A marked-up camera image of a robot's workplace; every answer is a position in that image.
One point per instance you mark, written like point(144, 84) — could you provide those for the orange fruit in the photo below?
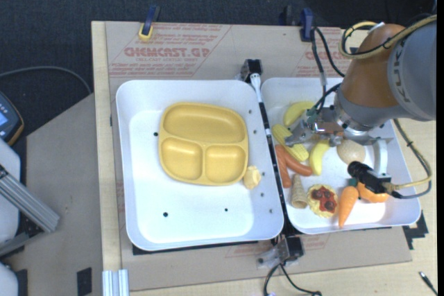
point(369, 197)

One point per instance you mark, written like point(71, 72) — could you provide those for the brown cardboard board red print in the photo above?
point(194, 52)

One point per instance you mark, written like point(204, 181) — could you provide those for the yellow spaghetti with meatballs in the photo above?
point(323, 201)

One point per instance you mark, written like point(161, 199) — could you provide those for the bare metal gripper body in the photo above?
point(327, 126)

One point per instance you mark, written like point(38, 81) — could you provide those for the yellow divided plate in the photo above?
point(203, 143)

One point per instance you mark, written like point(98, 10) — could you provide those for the black cylinder on white bracket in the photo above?
point(368, 177)

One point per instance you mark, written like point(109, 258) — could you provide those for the orange carrot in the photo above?
point(347, 204)

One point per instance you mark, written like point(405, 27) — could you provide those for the pale yellow toy food lump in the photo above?
point(252, 177)

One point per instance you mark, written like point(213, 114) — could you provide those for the white plastic tray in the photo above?
point(367, 218)
point(194, 215)

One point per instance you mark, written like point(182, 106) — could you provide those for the thin black and white rod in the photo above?
point(266, 124)

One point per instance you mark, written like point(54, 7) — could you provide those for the yellow corn cob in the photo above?
point(281, 134)

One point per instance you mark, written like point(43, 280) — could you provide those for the beige ice cream cone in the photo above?
point(298, 192)

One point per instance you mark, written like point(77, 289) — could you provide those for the beige round bun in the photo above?
point(351, 150)

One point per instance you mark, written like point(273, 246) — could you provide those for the black pen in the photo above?
point(427, 282)

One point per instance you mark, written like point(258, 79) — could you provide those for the orange sausage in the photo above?
point(285, 175)
point(296, 163)

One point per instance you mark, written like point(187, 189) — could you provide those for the yellow banana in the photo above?
point(295, 112)
point(317, 156)

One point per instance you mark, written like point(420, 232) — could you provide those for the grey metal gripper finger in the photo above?
point(335, 141)
point(295, 139)

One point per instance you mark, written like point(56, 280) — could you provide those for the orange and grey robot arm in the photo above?
point(381, 79)

